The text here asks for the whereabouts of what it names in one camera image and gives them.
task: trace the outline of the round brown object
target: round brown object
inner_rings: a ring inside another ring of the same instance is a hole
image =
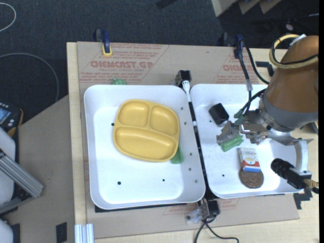
[[[246,172],[242,169],[239,170],[238,173],[239,179],[242,184],[248,188],[259,188],[263,184],[264,176],[262,171],[260,172]]]

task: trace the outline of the yellow plate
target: yellow plate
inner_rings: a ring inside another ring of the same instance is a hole
[[[179,119],[173,110],[150,101],[128,100],[118,110],[113,142],[127,156],[163,162],[177,152],[179,134]]]

